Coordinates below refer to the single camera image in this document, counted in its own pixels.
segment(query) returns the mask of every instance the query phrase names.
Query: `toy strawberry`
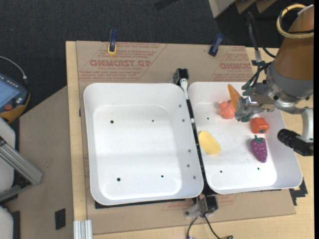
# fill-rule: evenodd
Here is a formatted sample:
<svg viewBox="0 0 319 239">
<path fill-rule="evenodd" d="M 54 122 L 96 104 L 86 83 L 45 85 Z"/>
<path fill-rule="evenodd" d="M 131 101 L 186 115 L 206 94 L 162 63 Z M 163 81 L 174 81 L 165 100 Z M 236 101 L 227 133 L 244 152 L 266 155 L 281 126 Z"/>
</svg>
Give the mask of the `toy strawberry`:
<svg viewBox="0 0 319 239">
<path fill-rule="evenodd" d="M 250 143 L 251 149 L 255 155 L 255 157 L 260 162 L 266 162 L 267 160 L 267 146 L 266 146 L 266 140 L 262 137 L 258 138 L 255 135 L 255 139 L 253 139 Z"/>
</svg>

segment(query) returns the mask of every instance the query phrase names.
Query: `wooden table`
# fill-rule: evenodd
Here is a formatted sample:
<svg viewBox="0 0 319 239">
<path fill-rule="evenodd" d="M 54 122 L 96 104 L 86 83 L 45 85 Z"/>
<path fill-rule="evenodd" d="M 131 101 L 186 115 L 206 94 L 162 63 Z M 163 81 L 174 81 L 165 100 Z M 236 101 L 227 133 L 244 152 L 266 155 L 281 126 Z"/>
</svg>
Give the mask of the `wooden table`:
<svg viewBox="0 0 319 239">
<path fill-rule="evenodd" d="M 278 49 L 269 49 L 276 53 Z M 263 51 L 262 58 L 266 62 L 271 61 Z M 255 59 L 254 49 L 247 48 L 250 60 Z M 72 183 L 73 183 L 73 208 L 74 220 L 84 221 L 87 219 L 86 194 L 84 183 L 84 164 L 82 151 L 82 132 L 79 117 L 80 100 L 78 86 L 78 69 L 76 42 L 66 42 L 67 59 L 67 81 L 68 81 L 68 100 L 70 118 L 70 139 L 71 139 L 71 163 L 72 163 Z M 308 101 L 299 104 L 303 106 L 313 106 L 313 97 Z M 302 132 L 301 116 L 283 114 L 287 129 L 297 133 Z M 314 229 L 314 158 L 303 157 L 297 154 L 299 164 L 307 186 L 308 194 L 304 198 L 298 198 L 296 214 L 281 217 L 270 217 L 262 219 L 250 219 L 241 221 L 230 221 L 213 223 L 215 232 L 222 235 L 234 235 L 235 239 L 246 238 L 303 238 L 311 239 L 315 237 Z M 95 239 L 184 239 L 187 227 L 173 227 L 163 229 L 151 229 L 145 231 L 134 231 L 125 233 L 113 233 L 96 235 Z M 194 225 L 191 234 L 196 239 L 214 238 L 208 225 Z"/>
</svg>

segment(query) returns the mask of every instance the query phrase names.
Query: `orange object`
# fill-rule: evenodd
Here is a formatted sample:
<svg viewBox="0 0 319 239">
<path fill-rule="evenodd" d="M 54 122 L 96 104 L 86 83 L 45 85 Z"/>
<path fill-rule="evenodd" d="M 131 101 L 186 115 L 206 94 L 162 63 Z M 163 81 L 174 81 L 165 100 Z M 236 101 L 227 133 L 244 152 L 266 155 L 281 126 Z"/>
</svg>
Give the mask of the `orange object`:
<svg viewBox="0 0 319 239">
<path fill-rule="evenodd" d="M 225 119 L 232 119 L 235 117 L 235 108 L 229 100 L 228 102 L 223 101 L 222 103 L 219 104 L 220 108 L 220 115 L 222 115 Z"/>
<path fill-rule="evenodd" d="M 253 133 L 266 133 L 269 128 L 267 121 L 264 118 L 253 118 L 252 119 L 252 130 Z"/>
<path fill-rule="evenodd" d="M 231 84 L 228 84 L 227 87 L 228 87 L 228 92 L 230 95 L 231 102 L 233 103 L 233 106 L 236 112 L 237 104 L 241 95 L 237 92 L 237 90 L 235 90 L 235 88 Z"/>
</svg>

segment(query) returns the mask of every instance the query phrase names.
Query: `cardboard sheet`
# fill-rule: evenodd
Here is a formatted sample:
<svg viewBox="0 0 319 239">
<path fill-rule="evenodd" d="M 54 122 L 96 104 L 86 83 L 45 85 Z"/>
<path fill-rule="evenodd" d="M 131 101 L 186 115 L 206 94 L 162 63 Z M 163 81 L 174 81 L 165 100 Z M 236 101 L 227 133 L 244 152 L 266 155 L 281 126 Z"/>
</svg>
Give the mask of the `cardboard sheet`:
<svg viewBox="0 0 319 239">
<path fill-rule="evenodd" d="M 245 82 L 252 76 L 246 48 L 219 46 L 215 57 L 208 54 L 209 45 L 117 43 L 117 53 L 107 53 L 107 43 L 77 41 L 81 123 L 84 152 L 88 219 L 94 234 L 189 225 L 184 210 L 192 199 L 120 207 L 96 208 L 90 192 L 89 161 L 84 89 L 95 82 L 170 82 L 177 68 L 187 68 L 188 83 L 199 81 Z M 295 213 L 289 190 L 217 195 L 219 209 L 209 217 L 212 222 Z"/>
</svg>

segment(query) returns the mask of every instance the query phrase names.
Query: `blue object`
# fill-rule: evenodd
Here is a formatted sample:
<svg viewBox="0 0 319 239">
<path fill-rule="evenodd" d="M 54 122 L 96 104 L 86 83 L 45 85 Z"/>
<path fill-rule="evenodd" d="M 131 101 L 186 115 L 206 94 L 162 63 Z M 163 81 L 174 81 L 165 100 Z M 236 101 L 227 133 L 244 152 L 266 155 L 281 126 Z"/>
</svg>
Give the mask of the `blue object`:
<svg viewBox="0 0 319 239">
<path fill-rule="evenodd" d="M 109 40 L 110 40 L 110 51 L 115 51 L 115 42 L 116 42 L 116 35 L 118 31 L 117 29 L 111 29 L 109 33 Z"/>
<path fill-rule="evenodd" d="M 216 56 L 218 51 L 218 46 L 221 44 L 221 42 L 224 39 L 224 35 L 222 33 L 218 33 L 214 39 L 213 45 L 209 49 L 209 54 L 212 56 Z"/>
</svg>

